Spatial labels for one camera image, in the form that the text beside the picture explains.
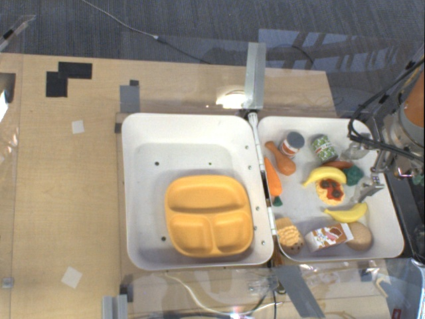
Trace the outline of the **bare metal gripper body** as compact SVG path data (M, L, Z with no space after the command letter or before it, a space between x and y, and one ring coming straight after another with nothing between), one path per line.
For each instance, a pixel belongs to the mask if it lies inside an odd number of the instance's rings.
M384 118L381 128L383 144L400 149L413 158L389 150L379 150L373 173L391 172L396 178L413 178L424 174L424 127L411 122L405 114L391 114Z

